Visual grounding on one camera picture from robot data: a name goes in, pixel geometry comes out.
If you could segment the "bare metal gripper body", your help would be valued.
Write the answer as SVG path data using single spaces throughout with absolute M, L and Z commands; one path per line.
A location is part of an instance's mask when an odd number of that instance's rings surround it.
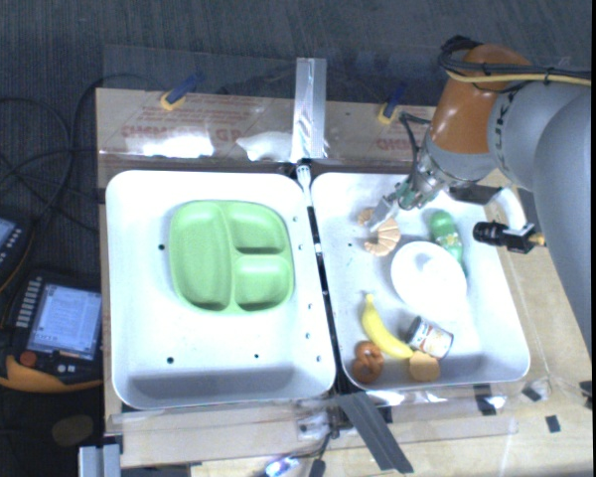
M 395 200 L 403 210 L 420 209 L 450 183 L 451 177 L 432 161 L 419 162 L 396 188 Z

